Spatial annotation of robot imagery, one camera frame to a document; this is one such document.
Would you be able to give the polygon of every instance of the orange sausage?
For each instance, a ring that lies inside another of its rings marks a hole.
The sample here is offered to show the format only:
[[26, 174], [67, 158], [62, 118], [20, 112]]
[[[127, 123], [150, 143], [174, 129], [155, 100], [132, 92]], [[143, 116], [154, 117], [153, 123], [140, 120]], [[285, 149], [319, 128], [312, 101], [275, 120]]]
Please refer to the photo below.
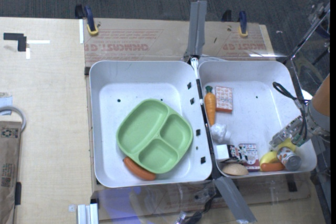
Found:
[[125, 166], [128, 168], [128, 170], [133, 173], [134, 175], [140, 177], [143, 180], [155, 180], [156, 175], [138, 164], [136, 164], [130, 157], [125, 157], [123, 162], [125, 163]]
[[263, 163], [260, 166], [260, 170], [263, 172], [276, 172], [276, 171], [281, 171], [284, 170], [285, 166], [280, 163]]
[[205, 111], [209, 120], [210, 126], [215, 124], [216, 116], [216, 96], [212, 93], [212, 87], [205, 87], [207, 93], [204, 97]]

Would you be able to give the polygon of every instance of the white plastic tray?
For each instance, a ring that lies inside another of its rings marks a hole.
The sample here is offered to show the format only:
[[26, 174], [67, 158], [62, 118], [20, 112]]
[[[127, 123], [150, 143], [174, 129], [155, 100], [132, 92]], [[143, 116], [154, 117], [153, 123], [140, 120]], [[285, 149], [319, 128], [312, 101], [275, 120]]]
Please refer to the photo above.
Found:
[[[296, 96], [289, 71], [279, 62], [206, 61], [199, 65], [199, 75], [203, 96], [207, 85], [233, 89], [233, 111], [217, 112], [216, 123], [227, 125], [231, 132], [229, 144], [256, 144], [259, 158], [270, 151], [269, 142], [273, 135], [300, 115], [294, 102], [272, 86], [274, 81], [278, 82]], [[302, 158], [296, 173], [309, 172], [316, 167], [317, 158], [311, 141], [298, 147], [296, 153]], [[286, 173], [293, 172], [250, 172], [246, 177]]]
[[[196, 182], [209, 177], [212, 171], [209, 146], [190, 65], [181, 61], [101, 61], [90, 69], [90, 88], [94, 170], [104, 186]], [[188, 151], [171, 171], [157, 175], [156, 180], [144, 181], [125, 167], [122, 161], [125, 155], [117, 146], [116, 132], [130, 111], [149, 98], [162, 100], [184, 117], [194, 136]]]

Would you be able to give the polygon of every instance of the white crumpled object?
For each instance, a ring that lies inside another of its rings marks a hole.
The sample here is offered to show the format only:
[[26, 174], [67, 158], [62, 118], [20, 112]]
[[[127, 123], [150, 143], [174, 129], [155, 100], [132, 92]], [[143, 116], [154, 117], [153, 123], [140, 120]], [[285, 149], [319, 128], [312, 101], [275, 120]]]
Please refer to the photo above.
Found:
[[226, 124], [215, 123], [211, 126], [211, 137], [218, 144], [225, 144], [230, 139], [230, 132], [227, 130]]

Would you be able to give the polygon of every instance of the sausage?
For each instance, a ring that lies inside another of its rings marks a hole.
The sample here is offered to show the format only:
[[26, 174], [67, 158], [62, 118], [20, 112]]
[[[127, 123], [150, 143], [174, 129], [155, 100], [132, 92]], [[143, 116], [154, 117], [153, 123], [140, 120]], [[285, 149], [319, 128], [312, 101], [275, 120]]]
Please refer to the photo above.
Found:
[[140, 177], [143, 180], [155, 180], [156, 175], [138, 164], [136, 164], [130, 157], [125, 157], [123, 162], [125, 163], [125, 166], [128, 168], [128, 170], [133, 173], [134, 175]]
[[263, 163], [260, 166], [260, 170], [263, 172], [276, 172], [276, 171], [281, 171], [284, 170], [285, 166], [280, 163]]

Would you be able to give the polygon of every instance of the toy carrot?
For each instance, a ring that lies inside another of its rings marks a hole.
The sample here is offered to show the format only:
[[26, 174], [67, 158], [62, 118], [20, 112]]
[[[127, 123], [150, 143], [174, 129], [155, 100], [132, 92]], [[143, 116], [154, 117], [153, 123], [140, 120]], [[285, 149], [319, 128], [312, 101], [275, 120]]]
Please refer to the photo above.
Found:
[[209, 120], [210, 126], [215, 123], [215, 113], [216, 113], [216, 96], [212, 93], [212, 87], [205, 87], [206, 94], [204, 97], [205, 111], [207, 118]]

